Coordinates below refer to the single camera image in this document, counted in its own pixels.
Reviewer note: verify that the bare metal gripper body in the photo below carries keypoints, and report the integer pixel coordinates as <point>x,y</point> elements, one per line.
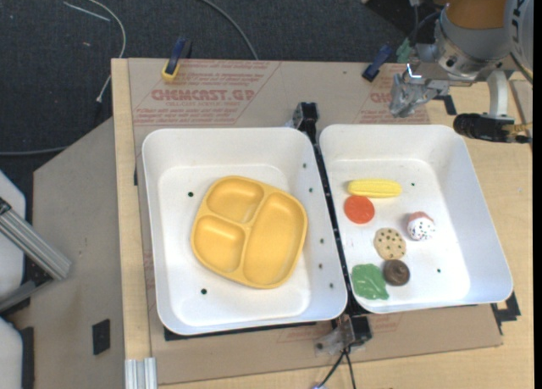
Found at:
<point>455,66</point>

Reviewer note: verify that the green lettuce leaf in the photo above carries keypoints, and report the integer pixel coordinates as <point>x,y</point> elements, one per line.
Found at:
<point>368,281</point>

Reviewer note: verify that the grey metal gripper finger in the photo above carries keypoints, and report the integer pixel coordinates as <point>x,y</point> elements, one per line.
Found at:
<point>421,94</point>
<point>400,97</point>

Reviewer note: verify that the brown cardboard board red print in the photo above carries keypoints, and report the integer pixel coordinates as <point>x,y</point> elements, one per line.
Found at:
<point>237,90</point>

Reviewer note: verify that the white plastic tray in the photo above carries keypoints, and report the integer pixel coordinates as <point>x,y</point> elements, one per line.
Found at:
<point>461,209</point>
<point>178,251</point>

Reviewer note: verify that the brown chocolate doughnut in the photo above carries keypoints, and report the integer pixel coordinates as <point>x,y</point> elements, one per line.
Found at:
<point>396,273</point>

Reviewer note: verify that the white sprinkled cupcake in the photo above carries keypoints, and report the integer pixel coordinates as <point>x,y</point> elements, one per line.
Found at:
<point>421,228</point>

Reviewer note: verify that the yellow corn cob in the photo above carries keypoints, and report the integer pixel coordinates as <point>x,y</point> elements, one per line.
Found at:
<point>374,188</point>

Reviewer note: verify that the yellow divided plate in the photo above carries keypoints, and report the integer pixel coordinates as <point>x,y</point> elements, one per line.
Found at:
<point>271,235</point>

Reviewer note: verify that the orange round slice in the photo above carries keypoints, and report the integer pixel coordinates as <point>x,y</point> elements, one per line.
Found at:
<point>359,209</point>

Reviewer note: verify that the black cylinder on white bracket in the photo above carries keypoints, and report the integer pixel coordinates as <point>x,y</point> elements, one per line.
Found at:
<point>482,126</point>

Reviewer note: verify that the thin black rod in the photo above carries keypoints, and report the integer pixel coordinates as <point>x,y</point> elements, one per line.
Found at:
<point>334,226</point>

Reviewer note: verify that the beige chocolate chip biscuit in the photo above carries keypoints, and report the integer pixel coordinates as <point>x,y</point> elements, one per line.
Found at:
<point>389,244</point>

